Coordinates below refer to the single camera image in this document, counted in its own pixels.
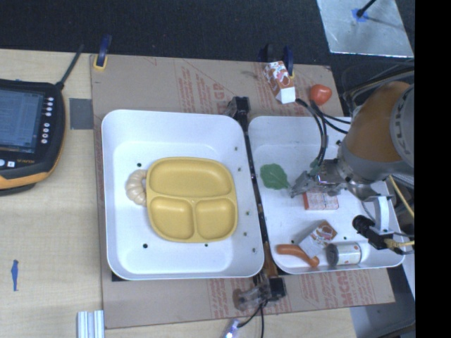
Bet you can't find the cream toy croissant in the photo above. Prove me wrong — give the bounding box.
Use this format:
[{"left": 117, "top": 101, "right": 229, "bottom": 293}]
[{"left": 125, "top": 169, "right": 149, "bottom": 208}]

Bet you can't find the small white can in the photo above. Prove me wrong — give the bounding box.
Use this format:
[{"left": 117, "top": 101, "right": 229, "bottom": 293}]
[{"left": 325, "top": 242, "right": 363, "bottom": 268}]

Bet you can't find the white plastic tray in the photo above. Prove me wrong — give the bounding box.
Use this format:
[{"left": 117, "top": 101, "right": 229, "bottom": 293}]
[
  {"left": 101, "top": 109, "right": 266, "bottom": 282},
  {"left": 247, "top": 115, "right": 407, "bottom": 276}
]

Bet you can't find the yellow divided plate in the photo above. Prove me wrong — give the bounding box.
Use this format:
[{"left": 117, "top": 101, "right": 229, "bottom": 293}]
[{"left": 145, "top": 156, "right": 239, "bottom": 244}]

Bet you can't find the orange toy sausage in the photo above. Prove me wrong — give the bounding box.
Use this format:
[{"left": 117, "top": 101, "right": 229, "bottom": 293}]
[{"left": 275, "top": 244, "right": 321, "bottom": 268}]

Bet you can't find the orange rectangular packet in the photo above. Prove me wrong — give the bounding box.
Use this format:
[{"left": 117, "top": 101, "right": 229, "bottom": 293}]
[{"left": 302, "top": 190, "right": 340, "bottom": 211}]

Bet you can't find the brown cardboard board, red print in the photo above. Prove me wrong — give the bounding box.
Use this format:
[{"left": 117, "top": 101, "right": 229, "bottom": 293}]
[{"left": 89, "top": 54, "right": 397, "bottom": 330}]

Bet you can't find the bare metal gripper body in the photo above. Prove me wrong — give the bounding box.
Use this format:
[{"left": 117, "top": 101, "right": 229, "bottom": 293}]
[{"left": 307, "top": 158, "right": 350, "bottom": 194}]

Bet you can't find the black cylinder on white bracket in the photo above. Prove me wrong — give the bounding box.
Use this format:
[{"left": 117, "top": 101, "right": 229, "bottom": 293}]
[{"left": 352, "top": 194, "right": 397, "bottom": 251}]

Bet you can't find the black block with thin wires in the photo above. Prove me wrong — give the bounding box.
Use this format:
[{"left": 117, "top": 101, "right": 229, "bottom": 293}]
[
  {"left": 233, "top": 275, "right": 287, "bottom": 311},
  {"left": 225, "top": 96, "right": 252, "bottom": 120}
]

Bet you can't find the green toy leaf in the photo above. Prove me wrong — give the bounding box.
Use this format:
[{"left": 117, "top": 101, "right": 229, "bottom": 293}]
[{"left": 259, "top": 163, "right": 292, "bottom": 191}]

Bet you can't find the red toy tomato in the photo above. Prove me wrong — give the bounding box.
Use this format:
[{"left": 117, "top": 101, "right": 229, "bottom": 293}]
[{"left": 309, "top": 84, "right": 333, "bottom": 106}]

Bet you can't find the thin black and white rod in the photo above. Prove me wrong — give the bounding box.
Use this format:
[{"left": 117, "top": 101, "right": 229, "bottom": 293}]
[{"left": 242, "top": 117, "right": 275, "bottom": 278}]

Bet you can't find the orange and white carton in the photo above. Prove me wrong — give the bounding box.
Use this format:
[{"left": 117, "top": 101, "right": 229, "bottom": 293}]
[
  {"left": 263, "top": 60, "right": 297, "bottom": 105},
  {"left": 293, "top": 219, "right": 338, "bottom": 258}
]

